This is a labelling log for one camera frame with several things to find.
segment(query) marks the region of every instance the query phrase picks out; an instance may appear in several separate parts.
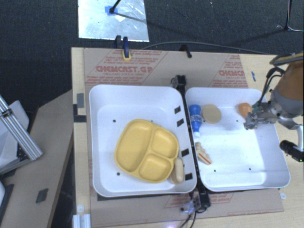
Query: tan disc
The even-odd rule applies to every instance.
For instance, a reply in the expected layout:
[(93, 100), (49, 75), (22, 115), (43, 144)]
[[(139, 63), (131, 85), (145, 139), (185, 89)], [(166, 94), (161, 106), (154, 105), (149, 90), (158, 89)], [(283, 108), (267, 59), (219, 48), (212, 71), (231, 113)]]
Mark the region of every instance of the tan disc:
[(238, 111), (244, 118), (246, 118), (248, 112), (252, 113), (252, 108), (248, 103), (242, 103), (238, 105)]
[(215, 105), (207, 104), (201, 110), (201, 116), (207, 123), (216, 124), (220, 121), (222, 113)]

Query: bottle label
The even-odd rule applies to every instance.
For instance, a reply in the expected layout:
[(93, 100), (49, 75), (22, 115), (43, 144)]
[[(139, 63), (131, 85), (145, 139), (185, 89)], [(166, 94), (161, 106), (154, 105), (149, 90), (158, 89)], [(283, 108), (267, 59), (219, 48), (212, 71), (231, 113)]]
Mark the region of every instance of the bottle label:
[(201, 116), (200, 115), (190, 116), (190, 122), (200, 122), (201, 123)]

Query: white bottle cap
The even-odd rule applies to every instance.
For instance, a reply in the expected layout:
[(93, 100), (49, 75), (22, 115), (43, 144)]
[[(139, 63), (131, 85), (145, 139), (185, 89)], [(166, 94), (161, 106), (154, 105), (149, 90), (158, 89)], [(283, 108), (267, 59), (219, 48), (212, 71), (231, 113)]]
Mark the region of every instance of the white bottle cap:
[(199, 132), (194, 132), (193, 133), (193, 138), (200, 138), (200, 133)]

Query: metal plate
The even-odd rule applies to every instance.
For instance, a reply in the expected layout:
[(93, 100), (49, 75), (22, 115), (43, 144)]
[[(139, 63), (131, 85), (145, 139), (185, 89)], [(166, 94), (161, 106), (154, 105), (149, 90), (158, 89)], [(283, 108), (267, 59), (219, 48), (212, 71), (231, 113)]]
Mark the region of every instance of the metal plate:
[(143, 0), (121, 0), (115, 14), (108, 10), (117, 0), (78, 0), (80, 38), (115, 39), (149, 42)]

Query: round beige toy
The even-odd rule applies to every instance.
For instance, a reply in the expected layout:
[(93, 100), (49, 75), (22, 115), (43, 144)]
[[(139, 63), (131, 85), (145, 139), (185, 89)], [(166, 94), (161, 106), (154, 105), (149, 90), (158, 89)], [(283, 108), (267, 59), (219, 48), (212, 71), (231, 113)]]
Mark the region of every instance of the round beige toy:
[(220, 121), (222, 113), (215, 105), (207, 104), (201, 110), (201, 116), (207, 123), (216, 124)]

